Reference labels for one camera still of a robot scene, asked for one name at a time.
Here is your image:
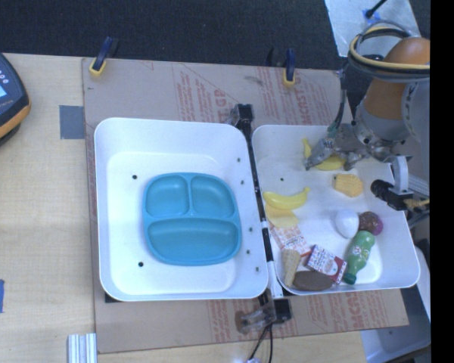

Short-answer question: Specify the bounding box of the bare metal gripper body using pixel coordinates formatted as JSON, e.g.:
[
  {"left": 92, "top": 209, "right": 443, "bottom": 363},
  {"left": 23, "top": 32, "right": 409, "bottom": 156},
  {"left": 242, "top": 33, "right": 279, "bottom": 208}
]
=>
[{"left": 324, "top": 122, "right": 399, "bottom": 161}]

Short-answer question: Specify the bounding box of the yellow banana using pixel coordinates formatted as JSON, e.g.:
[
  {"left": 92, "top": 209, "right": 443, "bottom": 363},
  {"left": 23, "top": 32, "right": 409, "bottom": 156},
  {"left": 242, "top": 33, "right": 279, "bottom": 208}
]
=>
[
  {"left": 301, "top": 138, "right": 347, "bottom": 172},
  {"left": 262, "top": 186, "right": 312, "bottom": 211}
]

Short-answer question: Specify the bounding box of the yellow corn piece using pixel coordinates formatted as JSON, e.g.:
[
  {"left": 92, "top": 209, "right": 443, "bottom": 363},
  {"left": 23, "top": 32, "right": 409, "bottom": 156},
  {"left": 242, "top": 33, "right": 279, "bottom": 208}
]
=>
[{"left": 331, "top": 172, "right": 365, "bottom": 199}]

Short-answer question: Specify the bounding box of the white egg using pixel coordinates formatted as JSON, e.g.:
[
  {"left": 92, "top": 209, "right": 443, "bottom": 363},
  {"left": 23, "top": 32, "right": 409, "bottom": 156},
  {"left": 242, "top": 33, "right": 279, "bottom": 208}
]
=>
[{"left": 334, "top": 208, "right": 361, "bottom": 240}]

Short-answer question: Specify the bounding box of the brown and purple doughnut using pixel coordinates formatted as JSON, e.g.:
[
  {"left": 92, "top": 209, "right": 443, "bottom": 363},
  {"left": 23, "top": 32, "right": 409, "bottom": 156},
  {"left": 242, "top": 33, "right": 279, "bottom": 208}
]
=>
[{"left": 358, "top": 210, "right": 384, "bottom": 237}]

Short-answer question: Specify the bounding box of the pale yellow flat slice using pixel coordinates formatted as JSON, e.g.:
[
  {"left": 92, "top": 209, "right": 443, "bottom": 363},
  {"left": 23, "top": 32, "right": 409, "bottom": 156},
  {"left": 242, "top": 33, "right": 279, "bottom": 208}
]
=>
[{"left": 264, "top": 202, "right": 300, "bottom": 229}]

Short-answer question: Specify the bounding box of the orange and white packet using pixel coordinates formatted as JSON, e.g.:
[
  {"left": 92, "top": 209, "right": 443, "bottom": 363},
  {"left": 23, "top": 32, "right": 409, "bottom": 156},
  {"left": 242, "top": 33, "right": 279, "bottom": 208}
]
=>
[{"left": 269, "top": 225, "right": 313, "bottom": 259}]

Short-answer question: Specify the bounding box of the green bottle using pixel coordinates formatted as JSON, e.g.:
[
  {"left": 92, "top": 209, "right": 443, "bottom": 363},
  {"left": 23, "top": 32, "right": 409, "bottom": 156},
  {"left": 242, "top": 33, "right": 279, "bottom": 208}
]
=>
[{"left": 341, "top": 229, "right": 377, "bottom": 286}]

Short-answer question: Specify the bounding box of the white plastic tray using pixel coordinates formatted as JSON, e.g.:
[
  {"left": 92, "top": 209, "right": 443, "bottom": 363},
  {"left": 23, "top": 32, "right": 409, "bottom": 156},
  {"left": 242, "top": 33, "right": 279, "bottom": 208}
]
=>
[
  {"left": 251, "top": 123, "right": 421, "bottom": 297},
  {"left": 93, "top": 116, "right": 270, "bottom": 303}
]

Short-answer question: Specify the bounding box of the thin black and white rod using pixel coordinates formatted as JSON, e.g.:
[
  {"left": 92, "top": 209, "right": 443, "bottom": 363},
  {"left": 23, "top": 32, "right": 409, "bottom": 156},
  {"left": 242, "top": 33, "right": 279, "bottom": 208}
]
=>
[{"left": 235, "top": 118, "right": 285, "bottom": 299}]

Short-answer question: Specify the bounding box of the red and white carton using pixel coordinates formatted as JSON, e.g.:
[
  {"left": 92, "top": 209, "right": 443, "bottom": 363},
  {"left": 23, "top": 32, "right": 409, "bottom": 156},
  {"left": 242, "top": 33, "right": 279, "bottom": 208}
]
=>
[{"left": 306, "top": 244, "right": 348, "bottom": 285}]

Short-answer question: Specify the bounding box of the tan waffle cone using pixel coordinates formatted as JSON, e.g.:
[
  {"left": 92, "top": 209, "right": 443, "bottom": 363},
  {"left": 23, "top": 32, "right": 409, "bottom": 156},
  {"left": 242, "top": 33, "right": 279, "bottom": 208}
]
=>
[{"left": 280, "top": 248, "right": 302, "bottom": 288}]

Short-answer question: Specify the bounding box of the brown oval biscuit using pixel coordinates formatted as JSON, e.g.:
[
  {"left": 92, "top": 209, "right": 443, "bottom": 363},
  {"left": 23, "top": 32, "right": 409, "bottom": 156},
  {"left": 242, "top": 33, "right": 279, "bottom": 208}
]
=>
[{"left": 291, "top": 270, "right": 334, "bottom": 293}]

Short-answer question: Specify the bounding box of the blue divided plate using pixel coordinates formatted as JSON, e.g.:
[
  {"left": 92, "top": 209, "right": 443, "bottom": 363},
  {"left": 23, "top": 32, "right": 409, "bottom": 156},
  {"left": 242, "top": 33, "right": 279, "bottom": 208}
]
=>
[{"left": 141, "top": 172, "right": 243, "bottom": 268}]

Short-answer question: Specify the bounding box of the brown cardboard board red print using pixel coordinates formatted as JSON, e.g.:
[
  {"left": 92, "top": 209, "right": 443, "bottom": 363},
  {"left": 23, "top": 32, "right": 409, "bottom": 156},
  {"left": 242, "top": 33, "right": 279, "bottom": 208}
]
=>
[{"left": 81, "top": 57, "right": 411, "bottom": 355}]

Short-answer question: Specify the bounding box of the black cylinder on white bracket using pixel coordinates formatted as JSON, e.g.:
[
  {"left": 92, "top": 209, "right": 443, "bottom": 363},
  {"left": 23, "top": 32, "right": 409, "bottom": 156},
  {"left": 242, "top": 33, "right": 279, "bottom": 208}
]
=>
[{"left": 370, "top": 155, "right": 415, "bottom": 212}]

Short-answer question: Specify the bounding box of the black block with thin wires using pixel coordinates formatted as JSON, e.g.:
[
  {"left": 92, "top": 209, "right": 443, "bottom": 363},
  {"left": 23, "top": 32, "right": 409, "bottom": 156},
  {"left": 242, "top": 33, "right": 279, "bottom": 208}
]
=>
[
  {"left": 229, "top": 103, "right": 256, "bottom": 129},
  {"left": 235, "top": 296, "right": 294, "bottom": 334}
]

